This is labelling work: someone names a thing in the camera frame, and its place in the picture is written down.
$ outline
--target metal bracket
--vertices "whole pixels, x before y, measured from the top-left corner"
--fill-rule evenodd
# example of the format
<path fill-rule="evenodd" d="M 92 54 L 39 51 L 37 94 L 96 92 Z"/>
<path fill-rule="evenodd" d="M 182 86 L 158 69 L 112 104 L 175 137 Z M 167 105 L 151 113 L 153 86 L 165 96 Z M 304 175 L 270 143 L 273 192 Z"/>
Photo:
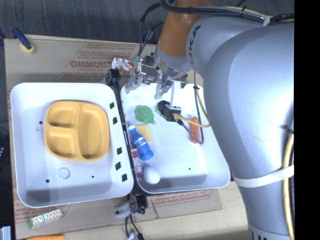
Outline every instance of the metal bracket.
<path fill-rule="evenodd" d="M 129 143 L 129 133 L 127 131 L 124 109 L 122 107 L 122 101 L 120 97 L 119 80 L 121 79 L 121 76 L 120 76 L 119 70 L 113 69 L 113 68 L 109 69 L 105 79 L 106 79 L 107 85 L 110 86 L 115 93 L 115 99 L 116 99 L 116 103 L 119 110 L 122 130 L 123 130 L 124 139 L 126 143 L 126 149 L 129 155 L 129 160 L 130 160 L 130 165 L 131 165 L 133 180 L 134 180 L 133 189 L 129 194 L 128 202 L 126 202 L 122 206 L 114 207 L 115 217 L 125 218 L 131 213 L 136 213 L 136 212 L 144 213 L 145 209 L 148 207 L 148 201 L 146 196 L 142 193 L 138 185 L 137 176 L 134 170 L 135 166 L 134 166 L 131 147 Z"/>
<path fill-rule="evenodd" d="M 121 206 L 113 207 L 113 211 L 116 218 L 126 218 L 133 213 L 144 214 L 147 207 L 148 201 L 145 195 L 131 192 L 129 201 Z"/>

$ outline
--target white tray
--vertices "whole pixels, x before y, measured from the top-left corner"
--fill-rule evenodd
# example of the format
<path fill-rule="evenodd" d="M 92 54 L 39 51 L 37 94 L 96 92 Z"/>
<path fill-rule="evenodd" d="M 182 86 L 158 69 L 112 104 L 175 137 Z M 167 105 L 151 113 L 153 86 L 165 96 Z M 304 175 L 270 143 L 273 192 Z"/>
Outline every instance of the white tray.
<path fill-rule="evenodd" d="M 138 105 L 148 106 L 154 114 L 155 123 L 149 123 L 152 137 L 150 149 L 154 157 L 142 166 L 154 167 L 161 175 L 158 184 L 148 184 L 143 178 L 138 178 L 140 187 L 150 194 L 182 192 L 192 190 L 214 189 L 226 186 L 230 181 L 230 170 L 215 135 L 210 128 L 204 128 L 204 143 L 194 144 L 189 134 L 176 122 L 168 122 L 156 113 L 156 105 L 161 100 L 170 102 L 171 90 L 163 95 L 163 99 L 154 99 L 155 83 L 142 84 L 138 89 L 125 92 L 121 89 L 121 99 L 128 126 L 139 125 L 135 109 Z M 182 108 L 181 115 L 186 118 L 197 116 L 193 84 L 187 84 L 180 91 L 175 88 L 174 106 Z M 204 100 L 202 88 L 199 90 L 201 100 Z M 200 112 L 202 124 L 208 124 L 202 111 Z"/>
<path fill-rule="evenodd" d="M 49 106 L 59 100 L 86 101 L 106 112 L 110 141 L 103 158 L 71 161 L 50 154 L 45 145 L 44 122 Z M 12 89 L 11 111 L 17 193 L 25 205 L 40 208 L 123 197 L 133 189 L 116 97 L 107 85 L 21 83 Z"/>

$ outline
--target gray carpet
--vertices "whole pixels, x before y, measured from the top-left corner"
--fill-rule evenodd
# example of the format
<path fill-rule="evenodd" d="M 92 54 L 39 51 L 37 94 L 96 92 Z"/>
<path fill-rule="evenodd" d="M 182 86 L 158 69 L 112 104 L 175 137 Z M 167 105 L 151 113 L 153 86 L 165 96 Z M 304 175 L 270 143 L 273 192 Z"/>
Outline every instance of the gray carpet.
<path fill-rule="evenodd" d="M 140 18 L 160 0 L 0 0 L 0 28 L 13 38 L 12 28 L 26 34 L 138 43 Z M 235 6 L 240 0 L 211 0 L 217 6 Z M 295 0 L 246 0 L 242 6 L 266 15 L 294 13 Z M 145 21 L 143 32 L 163 21 L 157 9 Z M 158 37 L 161 27 L 155 32 Z M 0 50 L 0 127 L 8 129 L 4 53 Z M 10 183 L 8 166 L 0 182 Z"/>

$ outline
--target cardboard sheet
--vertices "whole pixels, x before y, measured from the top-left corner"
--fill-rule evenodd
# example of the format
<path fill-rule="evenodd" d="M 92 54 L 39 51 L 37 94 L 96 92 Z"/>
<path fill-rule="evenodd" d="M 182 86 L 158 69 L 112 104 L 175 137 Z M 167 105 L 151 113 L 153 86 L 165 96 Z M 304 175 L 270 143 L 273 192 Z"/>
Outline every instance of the cardboard sheet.
<path fill-rule="evenodd" d="M 20 47 L 19 40 L 5 40 L 7 102 L 11 134 L 11 161 L 16 238 L 76 232 L 122 225 L 124 218 L 116 218 L 114 207 L 123 205 L 126 197 L 74 203 L 34 209 L 25 206 L 18 197 L 15 171 L 15 153 L 12 141 L 10 92 L 23 82 L 100 83 L 114 58 L 133 60 L 139 44 L 83 40 L 49 36 L 26 35 L 34 45 L 32 53 Z M 155 50 L 146 45 L 142 56 Z M 170 193 L 149 196 L 145 214 L 138 214 L 136 221 L 150 221 L 186 214 L 221 210 L 222 204 L 216 189 Z M 58 221 L 30 230 L 30 218 L 60 209 Z"/>

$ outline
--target blue spray bottle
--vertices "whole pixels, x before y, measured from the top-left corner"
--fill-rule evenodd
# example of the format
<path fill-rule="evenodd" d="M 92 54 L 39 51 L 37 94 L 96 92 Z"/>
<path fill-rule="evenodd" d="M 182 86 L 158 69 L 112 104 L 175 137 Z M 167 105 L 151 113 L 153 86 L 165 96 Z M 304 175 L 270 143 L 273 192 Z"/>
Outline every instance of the blue spray bottle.
<path fill-rule="evenodd" d="M 152 158 L 154 153 L 150 150 L 146 138 L 137 132 L 136 126 L 129 126 L 128 130 L 132 134 L 132 142 L 137 147 L 141 160 L 145 162 Z"/>

